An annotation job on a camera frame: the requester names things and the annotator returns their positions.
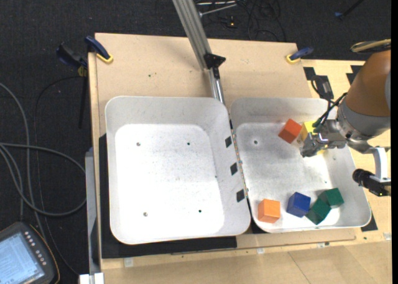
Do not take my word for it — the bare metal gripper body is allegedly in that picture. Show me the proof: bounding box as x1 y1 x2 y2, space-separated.
316 119 349 150

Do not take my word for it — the yellow cube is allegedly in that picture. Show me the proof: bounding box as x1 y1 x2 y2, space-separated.
291 121 327 155

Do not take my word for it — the orange cube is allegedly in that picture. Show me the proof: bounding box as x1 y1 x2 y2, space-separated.
277 118 303 145
257 198 282 224

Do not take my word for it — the white plastic tray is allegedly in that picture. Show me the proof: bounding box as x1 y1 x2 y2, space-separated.
104 95 252 245
229 97 373 234

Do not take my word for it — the green cube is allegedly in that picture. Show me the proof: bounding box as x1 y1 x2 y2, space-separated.
318 187 345 209
304 198 332 226

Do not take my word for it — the blue cube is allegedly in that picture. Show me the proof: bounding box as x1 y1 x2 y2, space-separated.
286 191 312 219

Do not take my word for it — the thin rod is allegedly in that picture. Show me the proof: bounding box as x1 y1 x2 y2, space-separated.
209 66 249 202

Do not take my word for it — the pale wood board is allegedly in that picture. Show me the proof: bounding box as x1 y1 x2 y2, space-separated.
94 32 357 270

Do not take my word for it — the black cylinder on white bracket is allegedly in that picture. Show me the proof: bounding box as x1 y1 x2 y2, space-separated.
352 147 392 197

